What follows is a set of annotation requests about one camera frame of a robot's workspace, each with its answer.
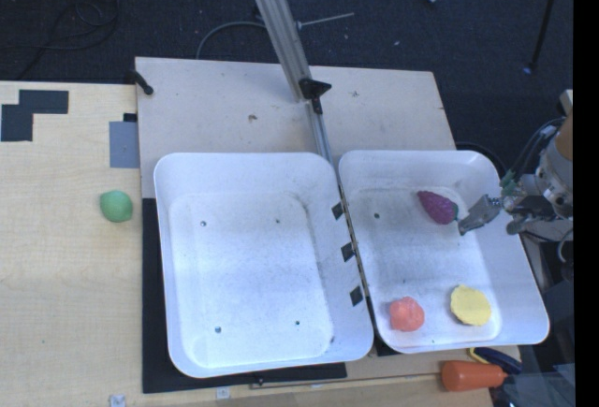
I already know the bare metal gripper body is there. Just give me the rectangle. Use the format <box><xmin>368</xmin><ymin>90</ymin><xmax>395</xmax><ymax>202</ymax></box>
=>
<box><xmin>502</xmin><ymin>164</ymin><xmax>575</xmax><ymax>239</ymax></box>

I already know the white plastic tray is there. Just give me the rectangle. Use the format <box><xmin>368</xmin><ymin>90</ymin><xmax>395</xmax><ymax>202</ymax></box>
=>
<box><xmin>337</xmin><ymin>149</ymin><xmax>551</xmax><ymax>356</ymax></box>
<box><xmin>153</xmin><ymin>151</ymin><xmax>375</xmax><ymax>380</ymax></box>

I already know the yellow toy biscuit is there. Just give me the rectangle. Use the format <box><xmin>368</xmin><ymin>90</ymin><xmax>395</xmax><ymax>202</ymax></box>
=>
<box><xmin>449</xmin><ymin>283</ymin><xmax>493</xmax><ymax>327</ymax></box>

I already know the orange round toy fruit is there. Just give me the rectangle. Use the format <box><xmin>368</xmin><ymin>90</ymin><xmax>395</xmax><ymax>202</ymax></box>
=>
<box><xmin>388</xmin><ymin>296</ymin><xmax>427</xmax><ymax>333</ymax></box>

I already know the pale wood board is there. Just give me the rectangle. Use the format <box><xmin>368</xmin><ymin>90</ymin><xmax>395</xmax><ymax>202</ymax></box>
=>
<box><xmin>135</xmin><ymin>56</ymin><xmax>521</xmax><ymax>407</ymax></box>

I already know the green round toy fruit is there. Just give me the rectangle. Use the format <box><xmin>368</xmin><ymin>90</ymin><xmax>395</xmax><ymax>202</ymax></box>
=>
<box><xmin>98</xmin><ymin>189</ymin><xmax>135</xmax><ymax>225</ymax></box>

